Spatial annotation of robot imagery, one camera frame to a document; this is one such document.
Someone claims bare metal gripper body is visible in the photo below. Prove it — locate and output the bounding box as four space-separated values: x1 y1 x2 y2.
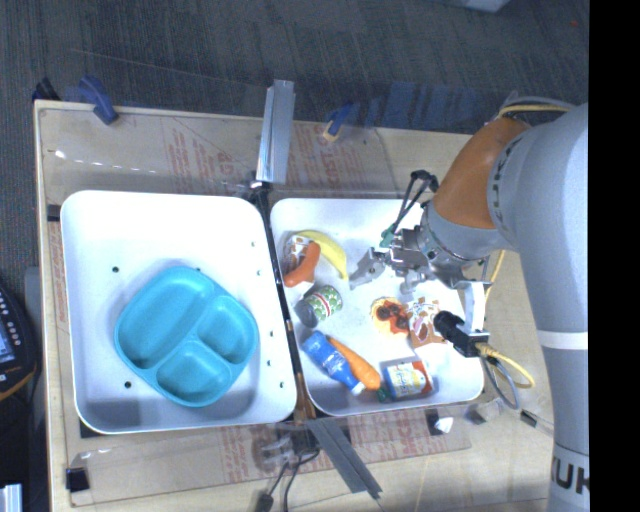
387 225 482 291

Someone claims yellow banana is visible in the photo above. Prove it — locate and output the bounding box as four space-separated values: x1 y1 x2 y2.
294 229 350 282

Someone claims yellow and brown pizza slice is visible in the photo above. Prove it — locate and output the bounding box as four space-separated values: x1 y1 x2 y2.
369 295 412 337

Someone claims brown and white packet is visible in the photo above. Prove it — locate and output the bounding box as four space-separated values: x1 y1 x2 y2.
405 297 447 349

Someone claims white plastic tray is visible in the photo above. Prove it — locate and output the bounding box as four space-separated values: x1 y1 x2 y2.
59 189 299 436
268 196 487 418

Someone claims green and white can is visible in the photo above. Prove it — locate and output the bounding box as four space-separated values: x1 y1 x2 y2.
294 284 345 329

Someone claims orange sausage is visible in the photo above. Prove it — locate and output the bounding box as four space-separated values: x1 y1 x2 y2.
282 240 322 289

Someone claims white and orange carton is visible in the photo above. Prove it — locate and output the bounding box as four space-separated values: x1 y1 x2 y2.
284 233 314 271

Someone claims yellow and red carton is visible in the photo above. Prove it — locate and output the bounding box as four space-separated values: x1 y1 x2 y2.
381 359 435 402

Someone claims blue bottle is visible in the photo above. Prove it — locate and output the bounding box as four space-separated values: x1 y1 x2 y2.
300 330 367 397

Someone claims orange carrot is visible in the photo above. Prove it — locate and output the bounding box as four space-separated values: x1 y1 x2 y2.
326 335 392 404

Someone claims blue divided plate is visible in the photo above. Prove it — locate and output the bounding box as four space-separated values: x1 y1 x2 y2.
113 265 261 409

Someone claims brown cardboard board red print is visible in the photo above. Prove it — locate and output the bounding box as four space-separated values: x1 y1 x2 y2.
41 110 474 505

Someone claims black cylinder on white bracket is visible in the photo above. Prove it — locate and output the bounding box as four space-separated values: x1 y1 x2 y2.
432 279 494 359

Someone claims black block with thin wires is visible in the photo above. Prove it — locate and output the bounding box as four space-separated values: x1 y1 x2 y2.
287 427 322 457

